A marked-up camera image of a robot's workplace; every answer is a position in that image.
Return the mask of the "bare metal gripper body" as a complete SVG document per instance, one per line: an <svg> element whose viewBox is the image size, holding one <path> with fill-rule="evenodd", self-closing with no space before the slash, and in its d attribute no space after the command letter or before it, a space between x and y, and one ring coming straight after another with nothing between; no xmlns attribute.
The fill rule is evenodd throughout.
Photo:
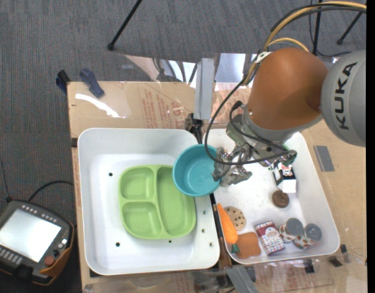
<svg viewBox="0 0 375 293"><path fill-rule="evenodd" d="M248 161L256 161L263 167L277 163L291 165L291 153L283 142L269 141L256 135L248 126L243 114L231 116L226 133L235 142L236 147L249 148Z"/></svg>

